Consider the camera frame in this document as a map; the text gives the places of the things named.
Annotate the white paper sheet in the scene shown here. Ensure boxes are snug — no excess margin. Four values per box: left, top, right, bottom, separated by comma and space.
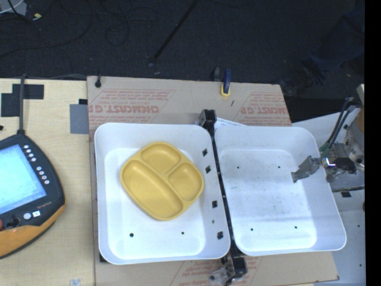
215, 117, 248, 128

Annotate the thin black rod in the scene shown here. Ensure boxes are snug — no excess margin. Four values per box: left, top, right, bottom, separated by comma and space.
207, 123, 241, 259

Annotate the black block with thin wires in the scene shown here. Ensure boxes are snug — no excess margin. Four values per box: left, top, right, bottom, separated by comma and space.
220, 254, 249, 283
198, 108, 217, 128

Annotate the white plastic tray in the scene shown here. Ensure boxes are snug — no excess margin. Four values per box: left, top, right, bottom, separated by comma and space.
93, 122, 232, 266
213, 125, 348, 257

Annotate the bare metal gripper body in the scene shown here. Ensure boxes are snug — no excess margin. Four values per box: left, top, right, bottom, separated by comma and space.
323, 129, 366, 176

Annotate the brown cardboard board red print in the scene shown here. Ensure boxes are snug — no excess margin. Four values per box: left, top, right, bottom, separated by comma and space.
86, 75, 339, 286

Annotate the yellow divided plate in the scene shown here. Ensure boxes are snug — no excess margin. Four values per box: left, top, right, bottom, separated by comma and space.
119, 141, 205, 222

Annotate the person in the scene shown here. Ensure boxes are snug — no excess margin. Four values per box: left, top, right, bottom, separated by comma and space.
279, 0, 366, 97

